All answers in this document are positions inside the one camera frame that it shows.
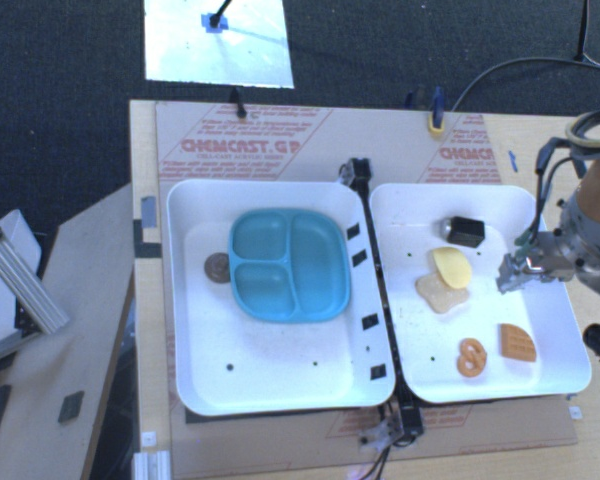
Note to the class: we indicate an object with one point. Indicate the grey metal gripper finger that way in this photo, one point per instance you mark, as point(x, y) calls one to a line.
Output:
point(509, 280)
point(517, 260)

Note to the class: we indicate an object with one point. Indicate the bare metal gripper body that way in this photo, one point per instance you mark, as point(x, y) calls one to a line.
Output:
point(552, 260)

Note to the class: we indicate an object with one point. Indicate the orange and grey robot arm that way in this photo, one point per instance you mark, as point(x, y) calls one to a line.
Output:
point(598, 203)

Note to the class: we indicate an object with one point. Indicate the white plastic tray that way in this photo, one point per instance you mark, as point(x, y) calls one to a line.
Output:
point(520, 313)
point(260, 358)

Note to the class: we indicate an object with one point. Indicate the yellow potato chip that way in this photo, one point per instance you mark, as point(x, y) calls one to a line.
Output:
point(452, 267)

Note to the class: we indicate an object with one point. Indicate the black bottle with silver cap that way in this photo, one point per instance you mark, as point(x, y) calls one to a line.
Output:
point(465, 231)

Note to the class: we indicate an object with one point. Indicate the orange waffle biscuit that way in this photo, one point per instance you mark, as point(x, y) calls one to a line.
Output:
point(517, 344)

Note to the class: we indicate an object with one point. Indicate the pale bread slice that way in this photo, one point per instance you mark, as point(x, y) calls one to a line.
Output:
point(442, 299)

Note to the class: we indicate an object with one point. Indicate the orange pretzel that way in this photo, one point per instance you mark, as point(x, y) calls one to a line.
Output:
point(472, 358)

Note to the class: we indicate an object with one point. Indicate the thin black rod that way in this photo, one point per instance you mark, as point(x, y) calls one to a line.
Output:
point(380, 278)

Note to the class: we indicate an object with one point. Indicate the brown cardboard board red print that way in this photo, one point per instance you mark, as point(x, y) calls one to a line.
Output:
point(380, 138)

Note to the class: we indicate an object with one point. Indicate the blue divided plate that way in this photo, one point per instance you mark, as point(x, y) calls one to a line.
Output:
point(300, 263)

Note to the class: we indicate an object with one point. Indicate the brown round biscuit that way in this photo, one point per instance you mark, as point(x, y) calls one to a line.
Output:
point(216, 268)

